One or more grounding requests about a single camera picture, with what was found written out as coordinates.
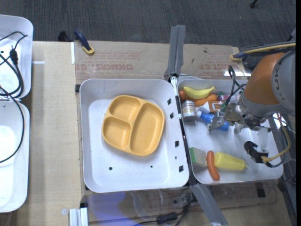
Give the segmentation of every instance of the yellow cable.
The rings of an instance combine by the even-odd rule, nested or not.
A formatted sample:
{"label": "yellow cable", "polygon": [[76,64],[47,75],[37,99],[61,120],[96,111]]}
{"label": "yellow cable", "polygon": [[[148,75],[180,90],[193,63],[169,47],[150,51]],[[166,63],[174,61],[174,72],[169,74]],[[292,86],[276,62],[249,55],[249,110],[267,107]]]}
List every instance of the yellow cable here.
{"label": "yellow cable", "polygon": [[282,152],[278,153],[277,155],[275,155],[273,157],[262,156],[261,158],[262,158],[263,162],[268,162],[268,161],[274,160],[275,158],[277,158],[277,157],[283,155],[284,153],[286,153],[290,149],[290,147],[291,147],[291,140],[290,140],[290,138],[288,136],[288,133],[287,133],[285,127],[283,126],[283,124],[281,122],[281,118],[279,117],[278,114],[277,114],[277,117],[278,117],[278,120],[280,122],[281,128],[282,128],[282,130],[283,130],[283,132],[285,134],[285,137],[286,137],[286,140],[287,140],[287,147]]}
{"label": "yellow cable", "polygon": [[246,53],[246,54],[250,54],[250,53],[256,53],[256,52],[263,52],[263,51],[276,49],[276,48],[288,48],[288,47],[296,47],[296,43],[279,44],[279,45],[274,45],[274,46],[269,46],[269,47],[264,47],[264,48],[250,49],[250,50],[246,50],[246,51],[242,51],[242,52]]}

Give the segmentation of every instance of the hot dog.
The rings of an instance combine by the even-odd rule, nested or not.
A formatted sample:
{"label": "hot dog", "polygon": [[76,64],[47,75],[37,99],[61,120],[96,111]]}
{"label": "hot dog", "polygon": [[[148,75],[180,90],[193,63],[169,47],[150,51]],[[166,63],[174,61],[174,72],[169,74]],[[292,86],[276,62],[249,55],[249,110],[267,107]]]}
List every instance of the hot dog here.
{"label": "hot dog", "polygon": [[214,165],[214,153],[213,151],[207,152],[207,163],[208,163],[208,170],[210,176],[213,180],[217,181],[220,179],[220,174],[217,172],[216,167]]}

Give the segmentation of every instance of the blue bottle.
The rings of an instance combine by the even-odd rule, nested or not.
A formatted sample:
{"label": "blue bottle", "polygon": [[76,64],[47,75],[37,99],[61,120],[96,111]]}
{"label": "blue bottle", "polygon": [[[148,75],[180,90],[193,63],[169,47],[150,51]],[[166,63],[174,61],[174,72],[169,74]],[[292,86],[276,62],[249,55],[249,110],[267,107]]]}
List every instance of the blue bottle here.
{"label": "blue bottle", "polygon": [[[207,124],[209,124],[214,117],[214,114],[206,114],[204,112],[201,112],[200,110],[196,113],[197,118],[201,118],[203,121],[205,121]],[[217,129],[220,129],[222,131],[227,131],[229,129],[229,122],[225,121],[220,127]]]}

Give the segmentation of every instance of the yellow bottle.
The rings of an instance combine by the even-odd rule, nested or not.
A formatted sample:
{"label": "yellow bottle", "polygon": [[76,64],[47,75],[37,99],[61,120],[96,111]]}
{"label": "yellow bottle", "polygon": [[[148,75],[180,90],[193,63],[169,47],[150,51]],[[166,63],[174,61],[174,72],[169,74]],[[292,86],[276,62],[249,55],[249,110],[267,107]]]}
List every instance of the yellow bottle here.
{"label": "yellow bottle", "polygon": [[218,168],[232,170],[243,170],[245,167],[248,167],[244,160],[222,152],[214,154],[214,165]]}

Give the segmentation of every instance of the yellow divided plate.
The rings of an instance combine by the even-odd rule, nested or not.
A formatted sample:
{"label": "yellow divided plate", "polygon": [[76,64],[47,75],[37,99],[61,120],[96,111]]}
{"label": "yellow divided plate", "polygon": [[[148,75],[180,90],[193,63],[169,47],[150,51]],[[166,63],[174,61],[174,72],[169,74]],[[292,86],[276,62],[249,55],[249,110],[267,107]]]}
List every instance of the yellow divided plate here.
{"label": "yellow divided plate", "polygon": [[115,97],[105,114],[102,136],[109,145],[139,156],[153,153],[160,142],[164,114],[155,104],[138,97]]}

